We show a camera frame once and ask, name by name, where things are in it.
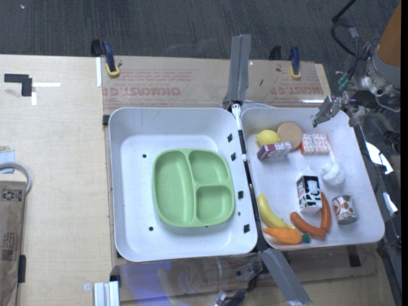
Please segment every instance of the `soup can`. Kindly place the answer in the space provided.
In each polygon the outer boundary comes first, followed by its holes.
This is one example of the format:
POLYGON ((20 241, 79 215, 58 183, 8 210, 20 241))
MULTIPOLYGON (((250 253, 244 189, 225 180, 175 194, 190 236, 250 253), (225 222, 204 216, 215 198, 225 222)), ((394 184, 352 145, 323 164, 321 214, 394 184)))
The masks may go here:
POLYGON ((357 221, 350 195, 334 197, 331 202, 333 203, 338 224, 349 224, 357 221))

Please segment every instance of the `small box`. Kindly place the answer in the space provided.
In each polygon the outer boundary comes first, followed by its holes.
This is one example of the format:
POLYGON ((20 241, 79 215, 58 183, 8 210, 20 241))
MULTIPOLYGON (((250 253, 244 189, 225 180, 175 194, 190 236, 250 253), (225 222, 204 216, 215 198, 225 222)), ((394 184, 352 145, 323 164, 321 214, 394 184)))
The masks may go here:
POLYGON ((327 154, 330 152, 326 134, 303 134, 300 144, 302 154, 327 154))
POLYGON ((264 160, 271 156, 287 156, 291 149, 291 142, 268 144, 261 147, 257 156, 259 160, 264 160))
POLYGON ((316 176, 302 176, 297 181, 299 206, 302 213, 316 213, 321 210, 319 179, 316 176))

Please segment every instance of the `pink box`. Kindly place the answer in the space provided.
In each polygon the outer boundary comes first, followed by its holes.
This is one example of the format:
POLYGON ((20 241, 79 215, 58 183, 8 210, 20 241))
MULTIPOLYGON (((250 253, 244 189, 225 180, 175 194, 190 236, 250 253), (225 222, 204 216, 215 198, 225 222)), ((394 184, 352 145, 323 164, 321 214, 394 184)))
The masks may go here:
POLYGON ((291 142, 268 144, 261 147, 257 156, 259 160, 264 160, 271 156, 287 156, 291 149, 291 142))
POLYGON ((326 134, 303 134, 300 144, 302 154, 327 154, 330 152, 326 134))

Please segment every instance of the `toy carrot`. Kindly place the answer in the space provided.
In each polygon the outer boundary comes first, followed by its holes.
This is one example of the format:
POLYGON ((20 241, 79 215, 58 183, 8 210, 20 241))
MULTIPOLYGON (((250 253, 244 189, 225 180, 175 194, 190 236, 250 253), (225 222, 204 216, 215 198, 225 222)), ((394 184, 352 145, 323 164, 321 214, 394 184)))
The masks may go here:
POLYGON ((301 234, 297 229, 291 228, 264 228, 263 232, 286 244, 299 244, 300 242, 310 242, 310 235, 301 234))

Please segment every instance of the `toy banana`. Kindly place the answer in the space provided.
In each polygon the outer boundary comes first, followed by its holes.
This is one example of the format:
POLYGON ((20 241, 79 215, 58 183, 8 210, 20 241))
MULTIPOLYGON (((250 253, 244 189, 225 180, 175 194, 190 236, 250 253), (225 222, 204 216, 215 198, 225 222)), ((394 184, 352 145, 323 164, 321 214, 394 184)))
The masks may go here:
POLYGON ((262 221, 271 228, 295 228, 278 217, 270 208, 268 200, 264 194, 259 194, 257 198, 259 214, 262 221))

